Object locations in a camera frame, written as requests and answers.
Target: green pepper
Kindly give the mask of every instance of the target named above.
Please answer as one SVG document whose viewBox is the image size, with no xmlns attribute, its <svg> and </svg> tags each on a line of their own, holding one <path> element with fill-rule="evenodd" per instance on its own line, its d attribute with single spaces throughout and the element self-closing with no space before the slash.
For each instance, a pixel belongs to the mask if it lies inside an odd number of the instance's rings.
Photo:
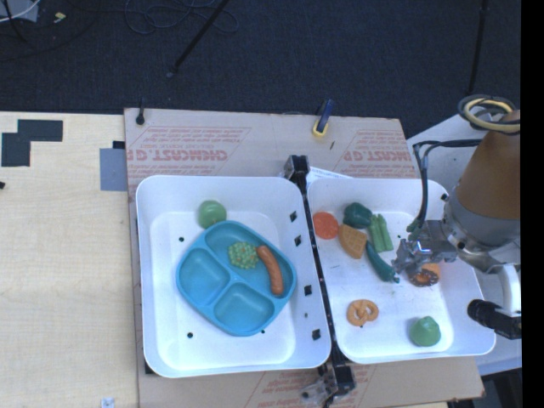
<svg viewBox="0 0 544 408">
<path fill-rule="evenodd" d="M 343 211 L 343 222 L 361 230 L 371 224 L 372 211 L 359 202 L 352 202 Z"/>
<path fill-rule="evenodd" d="M 372 267 L 380 277 L 382 281 L 394 281 L 400 282 L 400 278 L 396 275 L 392 266 L 389 266 L 383 258 L 376 252 L 376 249 L 372 245 L 371 241 L 366 241 L 366 256 L 371 261 Z"/>
</svg>

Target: pretzel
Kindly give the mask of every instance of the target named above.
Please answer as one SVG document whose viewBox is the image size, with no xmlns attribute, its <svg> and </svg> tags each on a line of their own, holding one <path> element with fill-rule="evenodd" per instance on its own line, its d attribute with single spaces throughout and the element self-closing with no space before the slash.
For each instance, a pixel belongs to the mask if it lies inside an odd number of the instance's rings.
<svg viewBox="0 0 544 408">
<path fill-rule="evenodd" d="M 357 299 L 348 307 L 348 321 L 351 325 L 363 326 L 377 318 L 379 309 L 368 299 Z"/>
</svg>

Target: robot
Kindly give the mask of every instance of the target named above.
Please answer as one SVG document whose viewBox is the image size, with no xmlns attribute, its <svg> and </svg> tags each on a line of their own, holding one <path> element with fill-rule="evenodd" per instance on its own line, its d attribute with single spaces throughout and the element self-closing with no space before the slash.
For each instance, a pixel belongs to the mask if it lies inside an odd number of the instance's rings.
<svg viewBox="0 0 544 408">
<path fill-rule="evenodd" d="M 458 105 L 461 117 L 487 130 L 482 139 L 424 141 L 414 145 L 422 177 L 422 208 L 407 227 L 392 265 L 418 286 L 438 277 L 428 264 L 460 258 L 475 269 L 500 277 L 504 304 L 475 299 L 468 315 L 508 339 L 521 338 L 521 264 L 491 253 L 520 238 L 520 110 L 505 99 L 474 95 Z M 498 114 L 493 121 L 491 114 Z M 419 150 L 429 145 L 423 157 Z M 426 219 L 428 153 L 438 147 L 476 146 L 462 176 L 445 201 L 442 219 Z"/>
</svg>

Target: sausage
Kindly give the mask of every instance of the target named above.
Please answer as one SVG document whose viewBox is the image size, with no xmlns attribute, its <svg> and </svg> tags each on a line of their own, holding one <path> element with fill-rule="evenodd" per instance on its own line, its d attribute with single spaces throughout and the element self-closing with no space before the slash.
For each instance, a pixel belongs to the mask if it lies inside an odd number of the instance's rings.
<svg viewBox="0 0 544 408">
<path fill-rule="evenodd" d="M 270 290 L 275 295 L 283 293 L 283 278 L 281 277 L 281 269 L 274 254 L 266 245 L 257 246 L 257 255 L 263 260 L 264 266 L 269 271 Z"/>
</svg>

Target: dark carpet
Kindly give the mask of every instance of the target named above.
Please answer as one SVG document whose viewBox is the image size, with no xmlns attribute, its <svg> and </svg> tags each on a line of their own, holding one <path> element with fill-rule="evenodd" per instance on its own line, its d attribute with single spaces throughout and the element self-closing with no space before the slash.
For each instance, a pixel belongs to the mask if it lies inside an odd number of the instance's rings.
<svg viewBox="0 0 544 408">
<path fill-rule="evenodd" d="M 35 21 L 4 15 L 0 110 L 121 114 L 143 99 L 314 114 L 333 99 L 333 115 L 399 118 L 410 138 L 468 94 L 521 107 L 521 0 L 229 0 L 167 77 L 221 1 L 41 0 Z"/>
</svg>

